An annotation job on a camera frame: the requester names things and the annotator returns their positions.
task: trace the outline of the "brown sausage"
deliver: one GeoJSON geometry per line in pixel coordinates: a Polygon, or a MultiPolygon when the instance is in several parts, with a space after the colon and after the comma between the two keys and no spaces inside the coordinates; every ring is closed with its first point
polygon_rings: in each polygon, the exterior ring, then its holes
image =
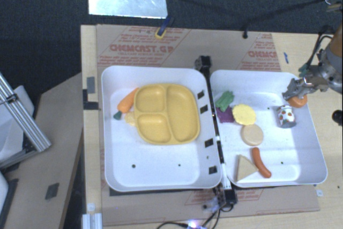
{"type": "Polygon", "coordinates": [[[255,163],[261,175],[264,176],[265,178],[270,178],[272,176],[272,173],[266,168],[266,166],[264,166],[261,160],[261,156],[259,154],[259,148],[254,147],[252,148],[251,152],[252,152],[253,162],[255,163]]]}

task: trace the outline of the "yellow plate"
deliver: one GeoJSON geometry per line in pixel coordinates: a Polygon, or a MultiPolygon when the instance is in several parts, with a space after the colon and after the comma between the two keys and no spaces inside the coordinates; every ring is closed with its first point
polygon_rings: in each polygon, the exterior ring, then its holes
{"type": "Polygon", "coordinates": [[[183,144],[200,132],[192,92],[177,84],[151,84],[135,95],[135,120],[142,139],[153,144],[183,144]]]}

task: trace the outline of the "metal frame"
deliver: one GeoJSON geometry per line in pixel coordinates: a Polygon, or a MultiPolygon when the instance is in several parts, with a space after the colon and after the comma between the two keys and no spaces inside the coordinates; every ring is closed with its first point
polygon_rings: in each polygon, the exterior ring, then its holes
{"type": "Polygon", "coordinates": [[[14,90],[6,81],[4,76],[0,73],[0,104],[4,104],[8,111],[11,113],[13,118],[17,121],[19,126],[24,131],[27,138],[32,143],[35,150],[21,152],[11,156],[9,159],[0,162],[0,169],[7,168],[17,162],[20,162],[26,158],[35,155],[36,153],[42,152],[51,146],[51,142],[45,136],[45,134],[39,129],[33,118],[30,116],[28,111],[25,109],[20,99],[14,93],[14,90]]]}

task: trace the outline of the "black carpet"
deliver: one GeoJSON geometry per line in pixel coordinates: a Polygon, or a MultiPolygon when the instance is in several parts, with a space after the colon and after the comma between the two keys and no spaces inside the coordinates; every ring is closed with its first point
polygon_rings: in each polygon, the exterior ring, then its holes
{"type": "MultiPolygon", "coordinates": [[[[317,33],[324,25],[337,28],[341,13],[327,13],[327,7],[322,0],[167,0],[173,27],[240,31],[317,33]]],[[[0,9],[0,72],[13,87],[24,85],[33,101],[81,71],[80,25],[162,22],[90,16],[88,0],[0,0],[0,9]]]]}

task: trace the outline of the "toy carrot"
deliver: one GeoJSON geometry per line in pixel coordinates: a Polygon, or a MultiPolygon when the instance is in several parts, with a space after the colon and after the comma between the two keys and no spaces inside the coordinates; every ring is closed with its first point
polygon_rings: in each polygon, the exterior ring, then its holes
{"type": "Polygon", "coordinates": [[[117,106],[118,112],[113,116],[114,119],[120,120],[122,114],[127,113],[131,109],[133,102],[135,100],[135,94],[138,89],[139,88],[134,89],[131,93],[129,93],[125,98],[123,98],[119,102],[117,106]]]}

